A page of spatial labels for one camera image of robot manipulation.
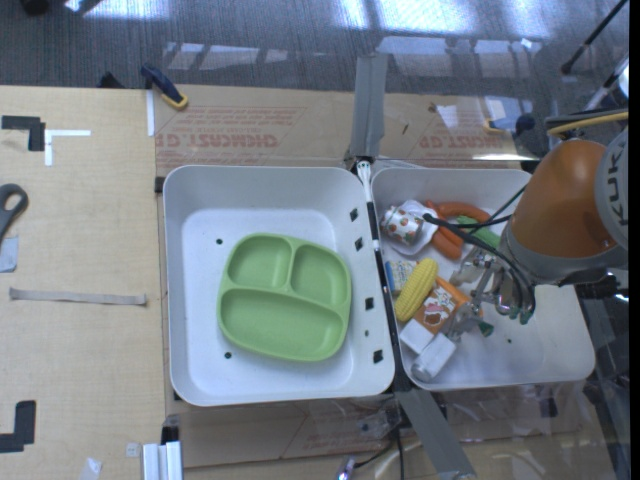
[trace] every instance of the wooden table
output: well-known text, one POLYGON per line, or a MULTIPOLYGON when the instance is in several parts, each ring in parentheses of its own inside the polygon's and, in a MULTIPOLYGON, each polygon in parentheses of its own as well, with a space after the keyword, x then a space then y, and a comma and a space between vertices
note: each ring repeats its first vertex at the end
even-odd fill
MULTIPOLYGON (((0 454, 0 478, 78 478, 88 458, 100 479, 140 477, 129 444, 159 442, 165 418, 158 195, 146 92, 0 87, 2 115, 37 116, 57 137, 53 165, 27 149, 27 133, 0 130, 0 184, 30 197, 8 236, 18 268, 0 274, 0 434, 16 403, 37 404, 35 442, 0 454), (9 288, 146 294, 141 306, 10 300, 9 288)), ((577 432, 466 443, 480 478, 611 478, 591 410, 577 432)), ((417 443, 405 443, 406 478, 435 478, 417 443)), ((329 479, 342 457, 218 466, 188 479, 329 479)), ((398 478, 397 460, 356 478, 398 478)))

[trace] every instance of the scissors handle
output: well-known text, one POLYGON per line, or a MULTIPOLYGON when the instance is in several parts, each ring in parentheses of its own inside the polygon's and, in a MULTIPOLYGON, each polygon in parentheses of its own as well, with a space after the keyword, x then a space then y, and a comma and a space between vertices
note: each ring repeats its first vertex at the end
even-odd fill
POLYGON ((9 229, 11 223, 26 210, 29 205, 29 197, 27 193, 14 183, 8 183, 0 186, 0 241, 4 238, 4 234, 9 229), (9 210, 7 209, 7 201, 11 196, 18 196, 18 202, 9 210))

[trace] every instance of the black pole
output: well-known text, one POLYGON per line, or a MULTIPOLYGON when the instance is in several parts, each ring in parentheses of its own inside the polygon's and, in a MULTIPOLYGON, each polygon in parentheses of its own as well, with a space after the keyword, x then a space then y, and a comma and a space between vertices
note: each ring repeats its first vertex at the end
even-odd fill
POLYGON ((602 32, 602 30, 609 24, 609 22, 614 18, 614 16, 618 14, 620 9, 622 9, 624 4, 626 4, 628 1, 629 0, 620 0, 617 3, 617 5, 613 9, 611 9, 611 12, 607 15, 607 17, 602 20, 600 25, 598 25, 596 29, 593 32, 591 32, 591 35, 586 39, 586 41, 582 43, 582 45, 580 45, 580 48, 576 50, 576 53, 573 54, 573 57, 571 57, 571 59, 569 59, 568 62, 564 63, 560 67, 560 72, 563 75, 568 75, 571 72, 571 68, 573 68, 573 65, 575 64, 575 62, 586 51, 586 49, 589 48, 589 46, 591 46, 591 43, 593 43, 595 38, 600 35, 600 32, 602 32))

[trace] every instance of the yellow corn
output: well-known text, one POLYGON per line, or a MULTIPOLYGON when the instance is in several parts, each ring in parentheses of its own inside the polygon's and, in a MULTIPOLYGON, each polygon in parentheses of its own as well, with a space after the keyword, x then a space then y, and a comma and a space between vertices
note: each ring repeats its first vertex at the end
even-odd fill
POLYGON ((425 258, 413 269, 407 283, 402 288, 395 303, 396 318, 401 322, 409 320, 420 308, 433 289, 438 275, 438 263, 425 258))

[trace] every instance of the gray strap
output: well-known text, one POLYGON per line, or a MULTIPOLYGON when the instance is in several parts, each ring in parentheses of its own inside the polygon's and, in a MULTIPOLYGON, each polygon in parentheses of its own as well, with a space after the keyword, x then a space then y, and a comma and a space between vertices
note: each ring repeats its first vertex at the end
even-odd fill
POLYGON ((9 297, 14 300, 85 302, 89 304, 116 304, 120 306, 144 306, 147 303, 146 295, 45 292, 37 290, 16 290, 15 288, 9 288, 9 297))

